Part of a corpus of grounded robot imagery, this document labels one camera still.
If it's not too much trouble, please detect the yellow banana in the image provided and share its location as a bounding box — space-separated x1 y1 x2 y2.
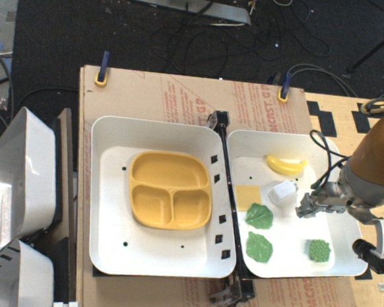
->
265 154 309 178

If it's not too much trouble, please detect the brown cardboard board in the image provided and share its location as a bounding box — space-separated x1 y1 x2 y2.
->
61 63 375 307

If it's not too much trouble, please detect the green bumpy round toy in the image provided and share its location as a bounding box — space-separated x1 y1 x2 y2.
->
307 238 333 264

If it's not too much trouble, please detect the green lettuce leaf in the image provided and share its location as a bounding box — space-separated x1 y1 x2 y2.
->
243 230 276 265
244 201 275 230

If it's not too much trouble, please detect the thin black rod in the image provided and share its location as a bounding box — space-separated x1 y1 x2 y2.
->
205 125 259 281

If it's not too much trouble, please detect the yellow cheese slice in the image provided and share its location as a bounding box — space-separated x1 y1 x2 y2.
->
232 184 264 214

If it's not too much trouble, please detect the black cylinder on white bracket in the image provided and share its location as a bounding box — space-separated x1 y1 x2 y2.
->
350 216 384 275

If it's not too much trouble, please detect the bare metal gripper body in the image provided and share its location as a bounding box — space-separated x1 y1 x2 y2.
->
309 180 384 226

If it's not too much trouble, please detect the black block with wires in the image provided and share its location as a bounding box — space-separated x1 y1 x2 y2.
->
207 109 231 132
209 274 257 307

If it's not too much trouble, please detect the small white bottle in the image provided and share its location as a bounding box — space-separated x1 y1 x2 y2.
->
267 178 300 208

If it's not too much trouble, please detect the yellow divided plate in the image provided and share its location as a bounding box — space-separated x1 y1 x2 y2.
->
125 148 217 234

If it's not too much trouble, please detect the white plastic tray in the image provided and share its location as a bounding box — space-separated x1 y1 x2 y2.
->
79 113 248 285
0 237 59 307
216 128 379 287
0 104 65 274

